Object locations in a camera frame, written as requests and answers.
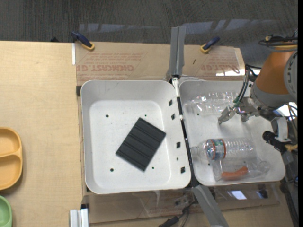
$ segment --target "green cup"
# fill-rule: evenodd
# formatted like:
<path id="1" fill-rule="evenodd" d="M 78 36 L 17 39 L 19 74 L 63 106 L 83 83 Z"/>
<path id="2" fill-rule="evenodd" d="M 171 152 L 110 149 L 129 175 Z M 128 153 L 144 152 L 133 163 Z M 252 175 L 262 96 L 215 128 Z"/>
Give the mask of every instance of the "green cup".
<path id="1" fill-rule="evenodd" d="M 11 206 L 4 197 L 0 196 L 0 227 L 11 227 L 12 221 Z"/>

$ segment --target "black rubber pad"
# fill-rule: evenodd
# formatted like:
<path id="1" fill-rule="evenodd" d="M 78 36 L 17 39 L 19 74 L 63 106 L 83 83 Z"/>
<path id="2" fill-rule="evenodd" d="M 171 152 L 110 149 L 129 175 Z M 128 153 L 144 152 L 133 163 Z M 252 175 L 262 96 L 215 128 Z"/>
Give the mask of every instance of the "black rubber pad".
<path id="1" fill-rule="evenodd" d="M 116 155 L 145 171 L 165 136 L 165 132 L 139 118 Z"/>

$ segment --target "white tray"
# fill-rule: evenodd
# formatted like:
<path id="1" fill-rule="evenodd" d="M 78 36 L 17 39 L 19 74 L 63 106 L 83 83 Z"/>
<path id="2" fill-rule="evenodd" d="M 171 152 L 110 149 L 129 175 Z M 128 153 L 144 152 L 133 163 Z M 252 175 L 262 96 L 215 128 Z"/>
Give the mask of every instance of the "white tray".
<path id="1" fill-rule="evenodd" d="M 259 183 L 280 181 L 285 176 L 285 166 L 280 152 L 262 139 L 264 131 L 272 131 L 269 121 L 261 117 L 250 117 L 247 122 L 241 121 L 236 114 L 227 122 L 218 124 L 217 118 L 221 115 L 197 115 L 193 111 L 190 101 L 197 95 L 206 95 L 211 92 L 239 92 L 241 81 L 184 81 L 179 86 L 182 102 L 185 127 L 190 147 L 211 138 L 238 138 L 250 137 L 253 139 L 257 154 L 262 160 L 270 164 L 270 170 L 256 178 L 241 179 L 238 181 L 218 181 L 214 179 L 212 166 L 199 157 L 193 157 L 194 172 L 197 180 L 207 186 L 230 185 L 239 183 Z"/>
<path id="2" fill-rule="evenodd" d="M 176 93 L 171 84 L 165 81 L 92 80 L 82 86 L 81 104 L 85 181 L 92 192 L 180 189 L 189 184 L 187 151 Z M 116 155 L 139 117 L 166 132 L 145 172 Z M 180 142 L 180 148 L 176 147 L 177 142 Z"/>

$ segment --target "bottle label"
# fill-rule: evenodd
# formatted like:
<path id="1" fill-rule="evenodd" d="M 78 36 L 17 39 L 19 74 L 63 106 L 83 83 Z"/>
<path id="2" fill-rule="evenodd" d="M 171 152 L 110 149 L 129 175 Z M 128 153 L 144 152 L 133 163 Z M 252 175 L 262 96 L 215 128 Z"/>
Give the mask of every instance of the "bottle label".
<path id="1" fill-rule="evenodd" d="M 225 158 L 226 145 L 223 139 L 210 139 L 206 144 L 209 159 L 218 160 Z"/>

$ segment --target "yellow plate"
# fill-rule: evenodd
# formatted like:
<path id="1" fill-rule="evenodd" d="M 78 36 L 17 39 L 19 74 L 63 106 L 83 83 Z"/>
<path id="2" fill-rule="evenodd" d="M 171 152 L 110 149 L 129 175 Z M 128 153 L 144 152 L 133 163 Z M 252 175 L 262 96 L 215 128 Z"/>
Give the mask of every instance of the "yellow plate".
<path id="1" fill-rule="evenodd" d="M 22 173 L 22 146 L 17 132 L 0 127 L 0 190 L 14 185 Z"/>

